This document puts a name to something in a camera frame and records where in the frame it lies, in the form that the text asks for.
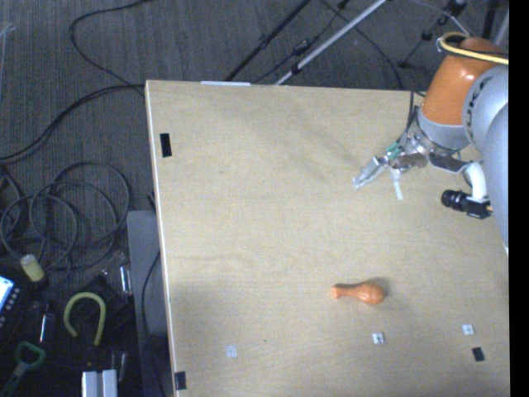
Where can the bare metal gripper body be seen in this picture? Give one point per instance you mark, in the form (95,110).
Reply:
(413,155)

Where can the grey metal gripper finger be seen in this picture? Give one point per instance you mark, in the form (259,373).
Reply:
(370,172)
(397,184)

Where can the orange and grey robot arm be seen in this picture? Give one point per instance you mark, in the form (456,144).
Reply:
(450,81)

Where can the pale wood board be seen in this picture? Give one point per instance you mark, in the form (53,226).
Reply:
(268,221)

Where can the orange toy chicken drumstick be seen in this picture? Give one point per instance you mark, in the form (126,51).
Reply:
(363,293)

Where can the black cylinder on white bracket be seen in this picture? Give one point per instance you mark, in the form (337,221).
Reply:
(463,202)

